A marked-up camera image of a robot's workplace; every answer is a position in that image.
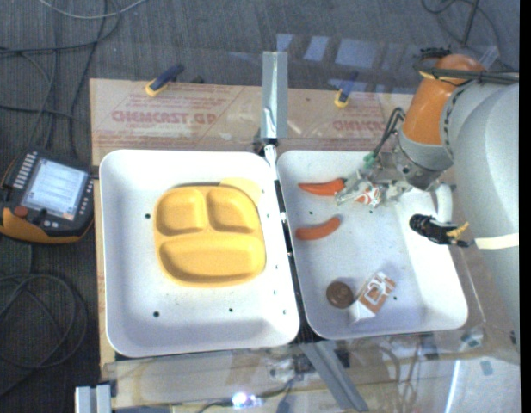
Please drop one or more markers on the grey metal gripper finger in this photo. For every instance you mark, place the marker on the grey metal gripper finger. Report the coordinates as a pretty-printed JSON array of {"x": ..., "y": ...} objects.
[
  {"x": 394, "y": 192},
  {"x": 349, "y": 189}
]

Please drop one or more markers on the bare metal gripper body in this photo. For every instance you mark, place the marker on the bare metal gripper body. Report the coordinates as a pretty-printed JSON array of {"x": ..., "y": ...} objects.
[{"x": 396, "y": 168}]

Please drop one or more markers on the small orange and white carton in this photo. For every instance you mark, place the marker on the small orange and white carton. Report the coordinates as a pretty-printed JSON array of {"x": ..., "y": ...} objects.
[{"x": 369, "y": 195}]

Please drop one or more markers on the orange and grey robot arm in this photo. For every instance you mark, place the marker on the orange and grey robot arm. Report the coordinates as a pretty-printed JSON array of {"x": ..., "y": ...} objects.
[{"x": 480, "y": 153}]

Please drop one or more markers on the orange carrot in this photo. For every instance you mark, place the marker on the orange carrot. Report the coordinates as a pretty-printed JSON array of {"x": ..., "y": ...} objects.
[{"x": 319, "y": 187}]

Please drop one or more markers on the orange sausage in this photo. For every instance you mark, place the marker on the orange sausage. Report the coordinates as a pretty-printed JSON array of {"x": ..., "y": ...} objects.
[{"x": 316, "y": 229}]

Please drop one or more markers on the white plastic tray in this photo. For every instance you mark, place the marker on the white plastic tray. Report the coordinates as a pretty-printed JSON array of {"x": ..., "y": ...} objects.
[
  {"x": 377, "y": 248},
  {"x": 131, "y": 239}
]

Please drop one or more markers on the orange divided plate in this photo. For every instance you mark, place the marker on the orange divided plate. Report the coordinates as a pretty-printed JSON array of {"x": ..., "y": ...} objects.
[{"x": 209, "y": 235}]

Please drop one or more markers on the brown cardboard board, red print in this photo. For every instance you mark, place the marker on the brown cardboard board, red print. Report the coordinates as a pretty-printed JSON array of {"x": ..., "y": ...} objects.
[{"x": 170, "y": 118}]

